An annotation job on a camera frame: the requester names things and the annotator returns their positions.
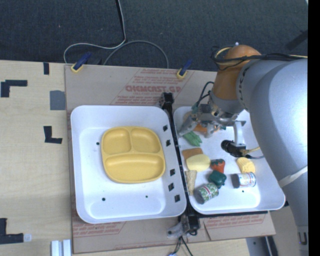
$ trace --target divided yellow plate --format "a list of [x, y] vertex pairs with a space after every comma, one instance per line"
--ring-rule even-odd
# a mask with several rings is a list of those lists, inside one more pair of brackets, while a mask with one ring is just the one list
[[157, 134], [140, 126], [119, 126], [102, 136], [103, 167], [117, 183], [144, 183], [159, 179], [166, 170]]

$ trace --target green can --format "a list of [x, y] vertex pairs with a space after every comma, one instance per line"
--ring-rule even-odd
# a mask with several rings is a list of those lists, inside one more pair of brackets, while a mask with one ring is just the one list
[[210, 199], [217, 197], [219, 195], [219, 190], [215, 183], [208, 183], [198, 189], [195, 189], [193, 195], [196, 201], [203, 205]]

